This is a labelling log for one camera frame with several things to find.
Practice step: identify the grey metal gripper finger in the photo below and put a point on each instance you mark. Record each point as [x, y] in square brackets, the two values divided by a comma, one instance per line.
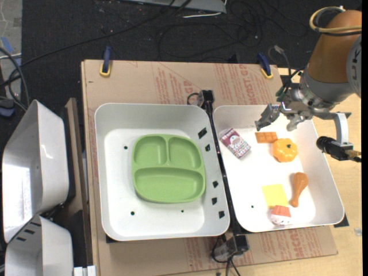
[293, 122]
[267, 118]

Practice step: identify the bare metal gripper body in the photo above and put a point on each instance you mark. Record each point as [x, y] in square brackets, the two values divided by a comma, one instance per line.
[302, 106]

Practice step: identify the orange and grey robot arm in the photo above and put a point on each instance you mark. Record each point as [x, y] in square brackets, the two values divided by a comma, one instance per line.
[330, 56]

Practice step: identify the orange toy biscuit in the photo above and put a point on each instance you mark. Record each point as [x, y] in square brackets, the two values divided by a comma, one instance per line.
[266, 137]

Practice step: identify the orange toy pumpkin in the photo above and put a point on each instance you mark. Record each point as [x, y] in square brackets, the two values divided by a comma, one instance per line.
[284, 151]

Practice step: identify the brown toy chicken drumstick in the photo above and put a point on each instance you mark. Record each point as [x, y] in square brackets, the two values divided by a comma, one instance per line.
[299, 183]

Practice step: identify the yellow toy cheese slice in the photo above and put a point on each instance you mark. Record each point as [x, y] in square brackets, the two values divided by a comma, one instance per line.
[274, 194]

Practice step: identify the white plastic tray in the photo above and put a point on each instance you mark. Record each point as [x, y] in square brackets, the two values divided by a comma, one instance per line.
[316, 200]
[115, 183]

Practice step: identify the orange and white toy cupcake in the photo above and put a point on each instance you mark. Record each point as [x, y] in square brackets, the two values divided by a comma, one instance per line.
[281, 215]

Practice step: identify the green divided plate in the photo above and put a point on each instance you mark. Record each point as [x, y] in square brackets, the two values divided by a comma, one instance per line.
[169, 180]

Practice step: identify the brown cardboard board red print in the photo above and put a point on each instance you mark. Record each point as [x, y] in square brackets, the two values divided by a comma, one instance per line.
[149, 82]

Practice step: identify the black cylinder on white bracket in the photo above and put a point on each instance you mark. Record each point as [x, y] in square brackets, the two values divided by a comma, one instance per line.
[333, 147]

